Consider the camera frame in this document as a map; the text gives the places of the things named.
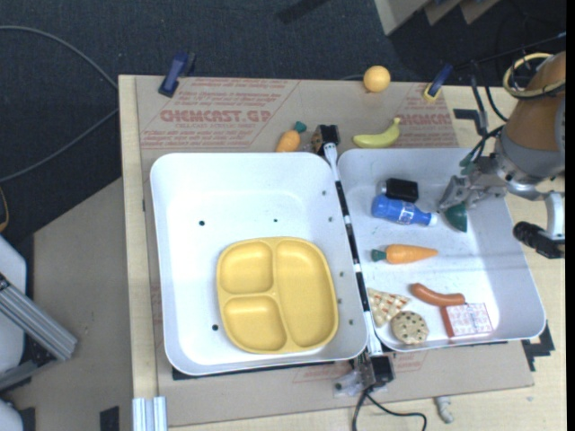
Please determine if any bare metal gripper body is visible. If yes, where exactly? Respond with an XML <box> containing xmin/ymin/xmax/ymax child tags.
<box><xmin>464</xmin><ymin>157</ymin><xmax>547</xmax><ymax>202</ymax></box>

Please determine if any black can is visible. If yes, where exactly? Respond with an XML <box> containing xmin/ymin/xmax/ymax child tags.
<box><xmin>376</xmin><ymin>177</ymin><xmax>420</xmax><ymax>204</ymax></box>

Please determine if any blue bottle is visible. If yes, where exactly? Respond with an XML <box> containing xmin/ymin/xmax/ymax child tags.
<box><xmin>370</xmin><ymin>194</ymin><xmax>439</xmax><ymax>228</ymax></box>

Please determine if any white plastic tray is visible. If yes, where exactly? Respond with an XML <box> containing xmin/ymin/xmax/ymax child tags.
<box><xmin>336</xmin><ymin>147</ymin><xmax>548</xmax><ymax>354</ymax></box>
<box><xmin>149</xmin><ymin>152</ymin><xmax>370</xmax><ymax>375</ymax></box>

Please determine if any long orange carrot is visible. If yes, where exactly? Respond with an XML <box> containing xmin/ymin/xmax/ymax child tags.
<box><xmin>370</xmin><ymin>243</ymin><xmax>439</xmax><ymax>266</ymax></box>

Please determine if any yellow banana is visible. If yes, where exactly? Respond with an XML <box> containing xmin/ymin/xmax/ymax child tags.
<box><xmin>352</xmin><ymin>117</ymin><xmax>403</xmax><ymax>149</ymax></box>

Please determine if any orange-red sausage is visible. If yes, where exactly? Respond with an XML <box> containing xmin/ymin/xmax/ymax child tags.
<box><xmin>410</xmin><ymin>282</ymin><xmax>467</xmax><ymax>307</ymax></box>

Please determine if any thin black and white rod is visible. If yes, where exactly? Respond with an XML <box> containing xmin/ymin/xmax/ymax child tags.
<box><xmin>323</xmin><ymin>143</ymin><xmax>384</xmax><ymax>356</ymax></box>

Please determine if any red and white carton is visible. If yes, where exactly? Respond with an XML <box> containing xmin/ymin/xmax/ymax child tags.
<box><xmin>439</xmin><ymin>302</ymin><xmax>495</xmax><ymax>339</ymax></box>

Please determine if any pizza slice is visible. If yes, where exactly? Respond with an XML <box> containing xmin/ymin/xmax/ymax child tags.
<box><xmin>366</xmin><ymin>287</ymin><xmax>411</xmax><ymax>329</ymax></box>

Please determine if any yellow-orange ball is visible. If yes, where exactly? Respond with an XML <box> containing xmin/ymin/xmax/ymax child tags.
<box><xmin>362</xmin><ymin>65</ymin><xmax>392</xmax><ymax>93</ymax></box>

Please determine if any chocolate chip biscuit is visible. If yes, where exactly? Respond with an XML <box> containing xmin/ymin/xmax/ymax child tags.
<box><xmin>389</xmin><ymin>310</ymin><xmax>429</xmax><ymax>346</ymax></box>

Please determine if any short orange carrot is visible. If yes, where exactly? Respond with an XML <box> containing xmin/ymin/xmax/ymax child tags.
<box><xmin>275</xmin><ymin>120</ymin><xmax>308</xmax><ymax>154</ymax></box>

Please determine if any yellow divided plate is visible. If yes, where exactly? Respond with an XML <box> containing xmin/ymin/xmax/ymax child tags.
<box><xmin>216</xmin><ymin>235</ymin><xmax>340</xmax><ymax>356</ymax></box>

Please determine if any brown cardboard board red print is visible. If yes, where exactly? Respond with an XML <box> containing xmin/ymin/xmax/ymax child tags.
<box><xmin>134</xmin><ymin>75</ymin><xmax>536</xmax><ymax>428</ymax></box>

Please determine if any black cylinder on white bracket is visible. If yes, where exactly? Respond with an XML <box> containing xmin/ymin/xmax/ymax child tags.
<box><xmin>512</xmin><ymin>190</ymin><xmax>567</xmax><ymax>259</ymax></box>

